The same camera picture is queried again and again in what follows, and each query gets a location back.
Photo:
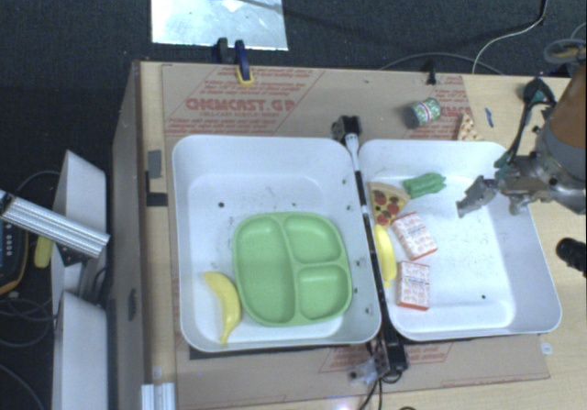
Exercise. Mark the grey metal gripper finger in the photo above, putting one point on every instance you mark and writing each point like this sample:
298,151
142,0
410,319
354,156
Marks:
520,205
479,195

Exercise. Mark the white plastic tray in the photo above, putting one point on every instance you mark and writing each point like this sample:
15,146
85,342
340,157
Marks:
472,270
257,169

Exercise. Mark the black cylinder on white bracket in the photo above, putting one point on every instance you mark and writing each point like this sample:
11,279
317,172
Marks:
572,252

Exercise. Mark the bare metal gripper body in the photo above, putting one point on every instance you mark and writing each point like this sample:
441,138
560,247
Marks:
525,181

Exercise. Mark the green toy vegetable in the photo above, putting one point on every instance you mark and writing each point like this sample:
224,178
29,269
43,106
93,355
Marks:
424,184

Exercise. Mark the green and white can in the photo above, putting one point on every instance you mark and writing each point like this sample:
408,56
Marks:
425,112

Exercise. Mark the yellow banana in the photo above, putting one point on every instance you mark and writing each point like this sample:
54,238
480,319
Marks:
385,252
229,302

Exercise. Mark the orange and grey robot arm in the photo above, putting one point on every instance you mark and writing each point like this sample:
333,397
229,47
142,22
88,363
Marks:
571,124

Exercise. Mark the toy pizza slice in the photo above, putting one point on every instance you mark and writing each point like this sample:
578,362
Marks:
385,202

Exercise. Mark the orange triangular toy slice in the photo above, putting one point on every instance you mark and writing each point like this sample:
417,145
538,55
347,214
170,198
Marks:
468,129

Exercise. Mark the brown cardboard board red print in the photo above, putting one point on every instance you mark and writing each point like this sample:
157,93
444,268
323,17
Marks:
293,96

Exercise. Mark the thin black and white rod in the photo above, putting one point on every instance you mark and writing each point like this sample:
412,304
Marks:
367,215

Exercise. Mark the orange and white carton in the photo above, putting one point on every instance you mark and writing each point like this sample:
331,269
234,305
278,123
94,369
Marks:
414,236
413,285

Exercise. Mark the green divided plate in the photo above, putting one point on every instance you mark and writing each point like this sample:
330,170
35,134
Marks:
261,270

